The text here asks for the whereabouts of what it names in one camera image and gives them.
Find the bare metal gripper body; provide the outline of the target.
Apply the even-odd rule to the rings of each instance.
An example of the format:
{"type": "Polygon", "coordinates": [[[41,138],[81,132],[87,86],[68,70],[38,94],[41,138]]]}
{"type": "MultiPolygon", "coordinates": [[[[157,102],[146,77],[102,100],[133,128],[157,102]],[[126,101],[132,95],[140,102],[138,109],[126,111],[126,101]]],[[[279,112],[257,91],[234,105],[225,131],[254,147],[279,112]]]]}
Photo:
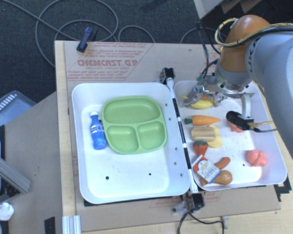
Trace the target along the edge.
{"type": "Polygon", "coordinates": [[[206,75],[203,79],[205,93],[211,96],[240,98],[244,86],[235,85],[223,78],[220,73],[206,75]]]}

